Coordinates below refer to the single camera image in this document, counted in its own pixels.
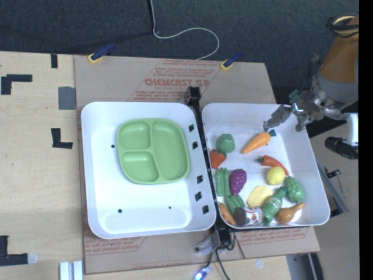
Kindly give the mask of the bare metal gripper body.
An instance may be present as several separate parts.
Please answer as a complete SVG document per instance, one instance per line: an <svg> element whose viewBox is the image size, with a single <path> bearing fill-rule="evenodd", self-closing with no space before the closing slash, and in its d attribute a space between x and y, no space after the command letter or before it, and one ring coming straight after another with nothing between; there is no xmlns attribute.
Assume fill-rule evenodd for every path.
<svg viewBox="0 0 373 280"><path fill-rule="evenodd" d="M350 85L327 79L313 79L309 90L291 93L291 110L300 121L347 120L343 109L350 105Z"/></svg>

